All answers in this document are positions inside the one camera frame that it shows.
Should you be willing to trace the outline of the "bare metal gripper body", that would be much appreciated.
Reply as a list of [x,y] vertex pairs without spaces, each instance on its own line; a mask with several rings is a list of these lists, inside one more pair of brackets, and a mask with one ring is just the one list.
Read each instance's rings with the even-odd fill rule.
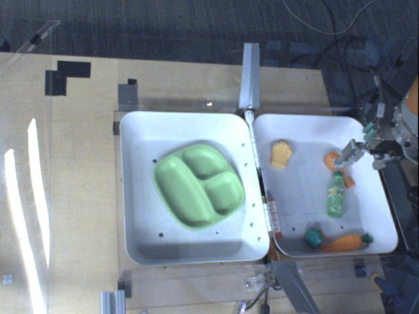
[[374,127],[370,146],[373,157],[375,154],[389,154],[398,156],[398,161],[408,160],[418,165],[418,136],[402,120],[381,120]]

